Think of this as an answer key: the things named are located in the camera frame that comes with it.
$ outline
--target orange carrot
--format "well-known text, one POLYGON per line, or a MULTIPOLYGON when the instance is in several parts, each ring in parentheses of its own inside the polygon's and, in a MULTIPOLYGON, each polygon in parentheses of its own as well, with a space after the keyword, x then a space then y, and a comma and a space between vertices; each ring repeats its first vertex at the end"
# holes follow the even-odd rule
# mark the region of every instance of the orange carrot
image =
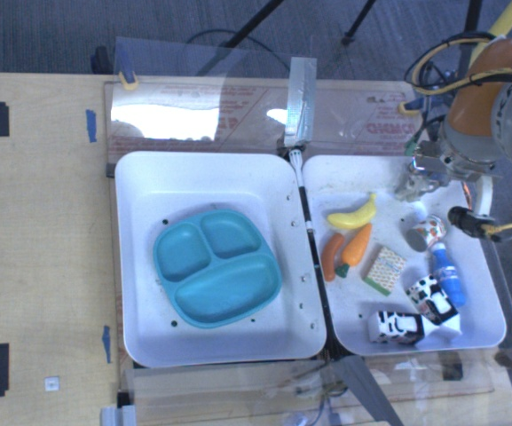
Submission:
POLYGON ((341 233, 335 233, 325 245, 320 255, 320 264, 323 269, 325 281, 331 281, 336 277, 335 256, 336 252, 343 246, 344 236, 341 233))
POLYGON ((362 260, 366 247, 370 241, 370 235, 372 234, 372 223, 366 224, 362 227, 356 236, 346 245, 341 254, 341 260, 344 264, 349 266, 356 266, 362 260))

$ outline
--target blue tape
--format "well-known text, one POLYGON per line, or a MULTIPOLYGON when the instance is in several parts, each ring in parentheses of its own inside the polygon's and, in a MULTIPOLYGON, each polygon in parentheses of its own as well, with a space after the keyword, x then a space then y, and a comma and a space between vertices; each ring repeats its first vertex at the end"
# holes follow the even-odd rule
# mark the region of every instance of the blue tape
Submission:
POLYGON ((97 142, 96 139, 96 113, 93 110, 86 109, 86 130, 90 142, 97 142))
POLYGON ((110 353, 110 327, 108 325, 104 325, 102 343, 104 343, 104 350, 106 351, 106 361, 108 364, 110 364, 112 362, 112 356, 110 353))

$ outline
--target water bottle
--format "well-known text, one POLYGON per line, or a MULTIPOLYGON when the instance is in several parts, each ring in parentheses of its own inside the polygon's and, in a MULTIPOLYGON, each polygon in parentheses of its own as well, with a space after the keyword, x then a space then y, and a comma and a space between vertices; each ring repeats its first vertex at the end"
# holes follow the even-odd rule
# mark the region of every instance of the water bottle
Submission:
POLYGON ((467 299, 462 292, 457 268, 449 260, 446 253, 445 244, 438 241, 429 248, 429 251, 433 254, 433 277, 449 296, 455 307, 463 306, 467 299))

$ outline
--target banana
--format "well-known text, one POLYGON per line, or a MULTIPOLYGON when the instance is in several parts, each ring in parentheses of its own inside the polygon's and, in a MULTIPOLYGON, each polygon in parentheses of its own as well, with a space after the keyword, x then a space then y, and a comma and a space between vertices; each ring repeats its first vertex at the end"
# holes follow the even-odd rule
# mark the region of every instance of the banana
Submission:
POLYGON ((375 193, 370 193, 370 199, 359 209, 351 213, 331 213, 327 221, 339 229, 358 229, 372 221, 376 214, 375 193))

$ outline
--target blue plate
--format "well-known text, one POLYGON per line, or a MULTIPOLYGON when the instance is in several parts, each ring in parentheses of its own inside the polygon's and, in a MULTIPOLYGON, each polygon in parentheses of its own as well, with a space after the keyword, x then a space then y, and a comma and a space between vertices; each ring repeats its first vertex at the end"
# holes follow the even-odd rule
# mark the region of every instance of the blue plate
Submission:
POLYGON ((154 244, 154 263, 178 314, 221 327, 264 308, 280 292, 280 267, 254 224, 220 209, 172 225, 154 244))

